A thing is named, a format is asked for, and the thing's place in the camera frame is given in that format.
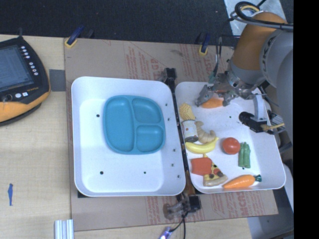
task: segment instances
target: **cardboard sheet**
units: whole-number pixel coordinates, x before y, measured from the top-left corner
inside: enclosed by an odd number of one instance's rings
[[[162,211],[164,204],[177,203],[175,196],[89,198],[78,194],[73,173],[71,85],[81,76],[156,80],[164,68],[176,69],[176,85],[183,81],[206,82],[215,66],[215,47],[209,46],[207,55],[202,57],[198,45],[78,39],[73,48],[64,50],[74,231],[179,222],[179,219],[166,219]],[[223,47],[219,72],[227,69],[231,55],[232,49]],[[202,209],[188,216],[186,222],[278,213],[272,190],[201,194],[199,197]]]

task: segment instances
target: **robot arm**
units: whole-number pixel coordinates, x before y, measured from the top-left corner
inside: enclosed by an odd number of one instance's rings
[[[270,12],[258,12],[254,20],[286,23]],[[247,24],[242,32],[229,67],[219,73],[211,85],[205,85],[195,100],[200,106],[214,93],[223,97],[227,106],[236,97],[255,99],[252,94],[267,81],[277,88],[278,103],[287,133],[293,142],[293,32],[260,25]]]

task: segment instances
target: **white can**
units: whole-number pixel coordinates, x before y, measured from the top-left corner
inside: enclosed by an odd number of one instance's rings
[[[183,135],[184,135],[184,141],[189,142],[196,142],[198,141],[198,133],[197,133],[197,127],[195,125],[194,120],[184,120],[181,123]]]

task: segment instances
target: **blue clamp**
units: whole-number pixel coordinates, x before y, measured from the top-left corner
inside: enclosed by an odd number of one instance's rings
[[[83,29],[84,29],[84,25],[80,25],[79,27],[77,27],[74,30],[74,32],[71,34],[71,36],[65,40],[64,45],[68,48],[72,48],[77,42],[77,38],[81,34]]]
[[[204,41],[203,41],[202,45],[199,48],[199,54],[201,56],[206,56],[207,55],[209,40],[210,40],[210,34],[206,33]]]

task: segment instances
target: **wooden table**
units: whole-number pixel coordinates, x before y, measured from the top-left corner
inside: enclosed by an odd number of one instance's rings
[[[0,35],[0,41],[16,38]],[[24,36],[47,71],[64,70],[63,38]],[[52,239],[71,219],[65,92],[51,92],[26,118],[0,127],[0,238]],[[13,185],[12,206],[8,188]],[[167,225],[75,232],[77,239],[157,239]],[[171,239],[183,238],[182,226]],[[186,238],[249,239],[246,218],[186,223]]]

